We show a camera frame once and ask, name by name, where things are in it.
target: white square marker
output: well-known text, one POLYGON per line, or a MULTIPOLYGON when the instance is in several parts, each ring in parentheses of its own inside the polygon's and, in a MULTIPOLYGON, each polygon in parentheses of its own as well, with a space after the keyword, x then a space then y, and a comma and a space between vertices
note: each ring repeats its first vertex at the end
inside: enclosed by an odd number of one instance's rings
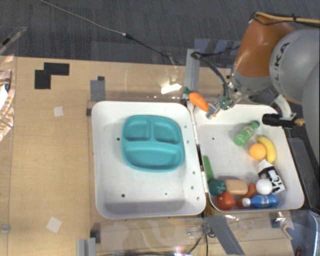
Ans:
POLYGON ((64 110, 62 106, 57 106, 54 108, 54 116, 55 117, 61 117, 64 115, 64 110))
POLYGON ((58 220, 55 217, 51 217, 48 224, 46 225, 46 228, 54 233, 57 233, 60 229, 61 224, 62 221, 58 220))

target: orange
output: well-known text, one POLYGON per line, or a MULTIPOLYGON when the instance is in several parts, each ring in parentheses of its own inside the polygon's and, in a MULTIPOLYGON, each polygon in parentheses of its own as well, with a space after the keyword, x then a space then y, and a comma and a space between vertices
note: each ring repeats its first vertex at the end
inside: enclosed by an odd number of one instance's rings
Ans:
POLYGON ((255 143, 253 144, 250 149, 249 149, 249 154, 252 156, 254 159, 263 159, 266 154, 267 150, 266 147, 260 143, 255 143))

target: blue water bottle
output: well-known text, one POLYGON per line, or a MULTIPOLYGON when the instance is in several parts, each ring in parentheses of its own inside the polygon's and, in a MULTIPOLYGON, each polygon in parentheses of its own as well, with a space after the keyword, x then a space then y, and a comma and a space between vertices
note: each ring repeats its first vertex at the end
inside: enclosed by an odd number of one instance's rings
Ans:
POLYGON ((274 194, 268 195, 256 195, 253 198, 242 199, 242 205, 244 207, 253 206, 255 208, 269 208, 277 207, 279 204, 279 198, 274 194))

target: orange carrot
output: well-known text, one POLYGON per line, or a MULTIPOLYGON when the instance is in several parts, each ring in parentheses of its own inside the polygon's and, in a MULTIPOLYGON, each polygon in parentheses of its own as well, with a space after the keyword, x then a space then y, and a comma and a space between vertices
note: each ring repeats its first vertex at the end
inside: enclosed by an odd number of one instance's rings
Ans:
POLYGON ((239 199, 236 201, 236 205, 237 205, 238 207, 243 207, 243 205, 242 205, 242 199, 244 199, 244 198, 252 198, 255 193, 256 193, 256 184, 250 183, 250 184, 249 184, 249 187, 248 187, 248 193, 246 193, 244 196, 242 196, 241 198, 239 198, 239 199))
POLYGON ((196 91, 190 92, 189 100, 198 108, 202 109, 205 112, 208 112, 209 104, 198 92, 196 91))

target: banana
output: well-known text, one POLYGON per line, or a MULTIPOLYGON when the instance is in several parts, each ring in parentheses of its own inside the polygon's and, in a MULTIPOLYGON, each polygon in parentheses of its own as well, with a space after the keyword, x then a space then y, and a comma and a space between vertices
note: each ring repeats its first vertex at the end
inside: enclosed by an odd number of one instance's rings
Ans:
POLYGON ((256 139, 258 143, 262 144, 266 148, 266 161, 272 164, 276 160, 276 148, 272 141, 266 137, 260 136, 256 139))

